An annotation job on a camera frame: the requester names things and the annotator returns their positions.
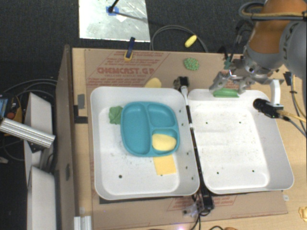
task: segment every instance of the green scrubber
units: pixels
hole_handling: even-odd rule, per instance
[[[238,98],[238,91],[227,89],[227,88],[221,88],[220,90],[216,90],[213,92],[214,97],[224,97],[224,98]]]
[[[110,108],[109,118],[111,124],[120,125],[120,117],[122,110],[123,108],[121,106],[115,106]]]
[[[200,67],[198,60],[194,58],[187,58],[183,61],[184,66],[188,70],[196,71]]]

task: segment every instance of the white tray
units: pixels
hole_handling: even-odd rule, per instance
[[[135,101],[159,102],[173,109],[180,145],[173,153],[177,173],[159,176],[153,159],[136,157],[122,144],[120,125],[109,123],[110,107]],[[174,89],[99,87],[91,94],[94,181],[105,199],[186,196],[199,188],[199,175],[183,96]]]
[[[239,98],[189,93],[203,178],[213,193],[283,190],[294,182],[276,121],[253,107],[257,98],[268,100],[260,91]]]

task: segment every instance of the yellow potato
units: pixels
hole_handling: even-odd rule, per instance
[[[170,151],[175,148],[177,140],[168,135],[153,134],[153,148],[159,151]]]

